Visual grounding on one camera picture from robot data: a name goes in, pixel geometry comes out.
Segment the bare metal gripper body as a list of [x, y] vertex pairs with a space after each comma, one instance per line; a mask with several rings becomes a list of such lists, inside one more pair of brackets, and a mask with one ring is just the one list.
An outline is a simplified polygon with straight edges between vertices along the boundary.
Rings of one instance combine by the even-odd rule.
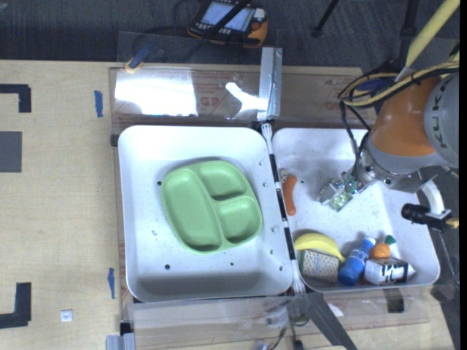
[[355, 195], [378, 181], [384, 181], [386, 177], [387, 172], [377, 165], [365, 166], [362, 163], [356, 163], [344, 174], [344, 189], [350, 195]]

